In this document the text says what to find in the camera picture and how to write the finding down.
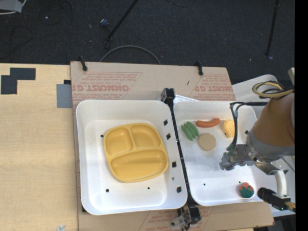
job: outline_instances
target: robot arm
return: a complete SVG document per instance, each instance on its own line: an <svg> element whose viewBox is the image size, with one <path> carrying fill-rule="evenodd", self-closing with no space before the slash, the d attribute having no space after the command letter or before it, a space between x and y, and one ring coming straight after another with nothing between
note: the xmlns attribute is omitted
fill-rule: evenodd
<svg viewBox="0 0 308 231"><path fill-rule="evenodd" d="M259 83L253 87L253 91L263 98L271 98L264 102L235 102L231 103L231 110L235 124L234 140L223 154L220 168L232 170L236 165L255 165L267 175L275 175L277 181L277 193L269 189L259 189L258 196L265 202L274 201L273 206L279 210L290 209L295 212L295 204L286 198L286 183L284 174L287 170L276 168L272 162L286 155L295 155L295 94L294 86L289 89L280 88L276 83L271 84L279 88L272 94L258 93ZM237 110L233 111L235 104L241 105L265 105L259 118L248 132L245 144L236 144L237 137Z"/></svg>

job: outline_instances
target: black square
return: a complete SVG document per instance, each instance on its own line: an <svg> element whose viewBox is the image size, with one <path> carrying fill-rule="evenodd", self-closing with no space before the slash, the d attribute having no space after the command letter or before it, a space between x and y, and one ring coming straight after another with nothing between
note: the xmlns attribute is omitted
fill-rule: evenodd
<svg viewBox="0 0 308 231"><path fill-rule="evenodd" d="M17 94L17 79L15 77L1 76L1 94Z"/></svg>
<svg viewBox="0 0 308 231"><path fill-rule="evenodd" d="M71 80L70 79L65 79L63 84L70 85L71 84Z"/></svg>
<svg viewBox="0 0 308 231"><path fill-rule="evenodd" d="M22 80L35 80L35 68L11 67L11 76Z"/></svg>

